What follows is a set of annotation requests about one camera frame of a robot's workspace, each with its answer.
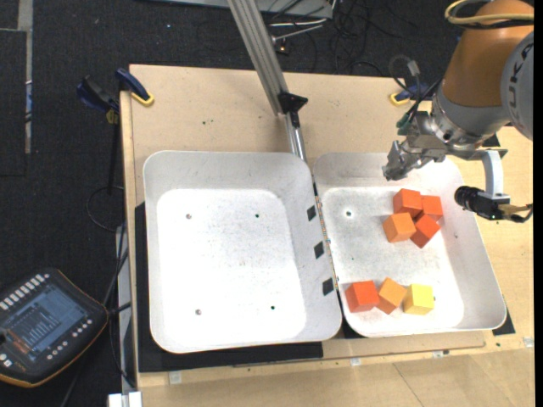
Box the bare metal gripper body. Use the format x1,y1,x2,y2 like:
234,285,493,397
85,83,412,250
399,110,489,163

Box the red-orange cube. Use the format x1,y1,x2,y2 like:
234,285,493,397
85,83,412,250
421,194,445,222
344,280,380,314
410,213,442,249

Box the light orange cube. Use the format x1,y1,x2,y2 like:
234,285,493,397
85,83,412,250
382,212,417,244
376,276,408,315

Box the white plastic tray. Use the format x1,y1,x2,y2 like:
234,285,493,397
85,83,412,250
143,149,343,354
312,152,508,338

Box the yellow cube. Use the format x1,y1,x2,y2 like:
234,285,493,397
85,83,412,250
402,283,436,316

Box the pale wood board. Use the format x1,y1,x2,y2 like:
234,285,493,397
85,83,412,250
128,64,535,392

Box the black cylinder on white bracket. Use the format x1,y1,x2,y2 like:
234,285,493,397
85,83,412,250
454,148,512,221

